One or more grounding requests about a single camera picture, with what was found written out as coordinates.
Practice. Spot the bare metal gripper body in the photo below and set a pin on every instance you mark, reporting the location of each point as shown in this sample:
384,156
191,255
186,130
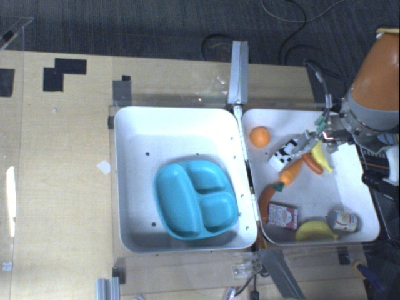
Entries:
339,134

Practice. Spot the blue divided plate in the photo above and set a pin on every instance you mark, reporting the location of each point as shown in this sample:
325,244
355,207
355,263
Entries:
187,198

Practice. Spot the orange carrot with green top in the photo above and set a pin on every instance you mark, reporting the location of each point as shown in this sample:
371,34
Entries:
290,173

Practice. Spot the plain orange carrot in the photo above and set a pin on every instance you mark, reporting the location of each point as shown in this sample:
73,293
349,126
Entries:
266,203

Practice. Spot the pink carton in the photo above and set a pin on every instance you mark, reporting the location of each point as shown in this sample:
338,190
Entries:
282,215

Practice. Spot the red sausage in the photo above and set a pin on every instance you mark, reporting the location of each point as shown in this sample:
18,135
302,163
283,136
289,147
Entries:
313,164

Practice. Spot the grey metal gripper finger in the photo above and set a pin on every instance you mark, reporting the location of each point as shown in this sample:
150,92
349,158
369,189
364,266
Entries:
307,142
332,147

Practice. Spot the orange toy orange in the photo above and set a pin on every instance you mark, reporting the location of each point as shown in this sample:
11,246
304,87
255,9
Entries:
259,137

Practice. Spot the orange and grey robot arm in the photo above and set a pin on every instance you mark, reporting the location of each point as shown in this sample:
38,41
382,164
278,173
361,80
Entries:
375,73

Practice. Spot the small yellow banana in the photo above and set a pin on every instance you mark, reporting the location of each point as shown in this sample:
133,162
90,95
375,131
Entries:
322,159

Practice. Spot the large yellow banana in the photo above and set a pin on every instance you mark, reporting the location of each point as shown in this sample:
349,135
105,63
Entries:
314,230

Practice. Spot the small white can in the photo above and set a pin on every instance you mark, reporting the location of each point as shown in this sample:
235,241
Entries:
343,221

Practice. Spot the white plastic tray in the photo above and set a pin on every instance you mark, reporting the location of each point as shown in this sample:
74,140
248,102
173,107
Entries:
137,180
325,195

